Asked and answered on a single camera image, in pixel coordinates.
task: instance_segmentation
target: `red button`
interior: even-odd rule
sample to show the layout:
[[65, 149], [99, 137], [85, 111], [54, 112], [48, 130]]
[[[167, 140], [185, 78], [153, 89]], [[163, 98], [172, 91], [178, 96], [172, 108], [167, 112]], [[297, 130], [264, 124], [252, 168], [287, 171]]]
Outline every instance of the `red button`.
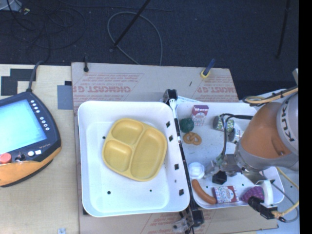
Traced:
[[0, 155], [0, 164], [8, 164], [12, 162], [12, 156], [9, 153], [4, 153]]

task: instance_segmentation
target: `pretzel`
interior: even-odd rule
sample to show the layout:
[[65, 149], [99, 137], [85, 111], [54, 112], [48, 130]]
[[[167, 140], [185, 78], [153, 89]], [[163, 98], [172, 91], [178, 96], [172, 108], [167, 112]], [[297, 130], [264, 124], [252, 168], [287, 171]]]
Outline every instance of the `pretzel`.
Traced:
[[186, 144], [199, 145], [201, 144], [201, 137], [193, 132], [188, 132], [183, 136], [183, 140]]

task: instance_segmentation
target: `yellow plate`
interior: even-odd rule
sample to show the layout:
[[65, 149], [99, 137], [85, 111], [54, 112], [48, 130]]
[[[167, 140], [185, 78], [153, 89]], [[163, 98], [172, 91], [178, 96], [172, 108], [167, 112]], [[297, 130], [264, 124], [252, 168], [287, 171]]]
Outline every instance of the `yellow plate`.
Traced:
[[122, 118], [110, 129], [102, 148], [102, 158], [116, 173], [137, 181], [148, 181], [158, 174], [167, 145], [165, 135], [155, 127]]

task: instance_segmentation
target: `green ball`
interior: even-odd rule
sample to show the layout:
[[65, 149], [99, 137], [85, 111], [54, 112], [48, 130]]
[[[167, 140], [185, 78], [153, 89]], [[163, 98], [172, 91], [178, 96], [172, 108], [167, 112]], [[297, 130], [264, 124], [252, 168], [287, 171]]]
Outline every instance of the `green ball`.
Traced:
[[180, 130], [184, 133], [188, 133], [194, 128], [194, 122], [192, 118], [184, 118], [180, 120]]

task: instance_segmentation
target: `dark surface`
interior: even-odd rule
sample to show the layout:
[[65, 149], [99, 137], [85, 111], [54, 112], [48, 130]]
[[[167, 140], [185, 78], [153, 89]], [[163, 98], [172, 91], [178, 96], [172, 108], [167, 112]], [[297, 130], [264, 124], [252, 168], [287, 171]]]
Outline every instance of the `dark surface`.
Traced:
[[[85, 56], [135, 64], [118, 48], [110, 51], [109, 34], [117, 40], [146, 0], [19, 1], [20, 12], [0, 10], [1, 64], [70, 65]], [[118, 46], [143, 65], [206, 67], [214, 58], [215, 67], [230, 69], [239, 99], [290, 88], [298, 68], [299, 0], [290, 2], [277, 58], [286, 1], [151, 0]]]

